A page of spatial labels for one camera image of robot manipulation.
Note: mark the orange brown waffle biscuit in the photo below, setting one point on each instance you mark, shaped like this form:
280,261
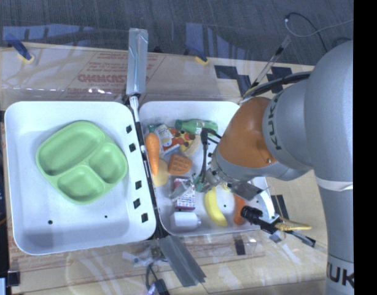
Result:
179,164

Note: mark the brown cardboard board red print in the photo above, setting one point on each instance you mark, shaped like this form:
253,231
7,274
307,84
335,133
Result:
115,69

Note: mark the green bottle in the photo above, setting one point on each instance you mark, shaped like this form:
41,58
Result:
191,126

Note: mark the pale yellow round food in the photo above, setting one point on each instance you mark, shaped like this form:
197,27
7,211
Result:
161,177

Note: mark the white can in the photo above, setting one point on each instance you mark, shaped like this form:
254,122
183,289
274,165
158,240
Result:
184,221

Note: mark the orange sausage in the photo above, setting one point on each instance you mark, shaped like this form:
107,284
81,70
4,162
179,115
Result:
239,214

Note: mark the green divided plate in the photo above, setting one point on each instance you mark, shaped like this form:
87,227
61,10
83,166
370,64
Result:
72,147

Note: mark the black cylinder on white bracket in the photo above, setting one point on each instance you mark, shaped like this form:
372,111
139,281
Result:
253,214

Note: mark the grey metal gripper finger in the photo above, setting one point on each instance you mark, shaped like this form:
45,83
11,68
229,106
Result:
179,190

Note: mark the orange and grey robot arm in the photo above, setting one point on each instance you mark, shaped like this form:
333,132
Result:
299,128

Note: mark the red and white carton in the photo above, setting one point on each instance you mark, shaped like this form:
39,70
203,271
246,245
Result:
186,200

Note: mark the white plastic tray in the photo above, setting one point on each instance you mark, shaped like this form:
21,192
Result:
84,226
213,112

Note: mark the thin black and white rod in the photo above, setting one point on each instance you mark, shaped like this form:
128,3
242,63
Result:
143,147

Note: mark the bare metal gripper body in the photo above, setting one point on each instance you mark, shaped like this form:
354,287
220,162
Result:
217,181

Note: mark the yellow banana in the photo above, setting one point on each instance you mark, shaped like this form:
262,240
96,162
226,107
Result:
213,207

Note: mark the white and yellow packet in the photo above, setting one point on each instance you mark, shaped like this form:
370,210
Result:
164,135

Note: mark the pizza slice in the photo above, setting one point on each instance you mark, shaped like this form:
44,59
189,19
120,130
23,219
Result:
185,140

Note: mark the orange carrot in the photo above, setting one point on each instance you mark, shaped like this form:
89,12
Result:
152,151

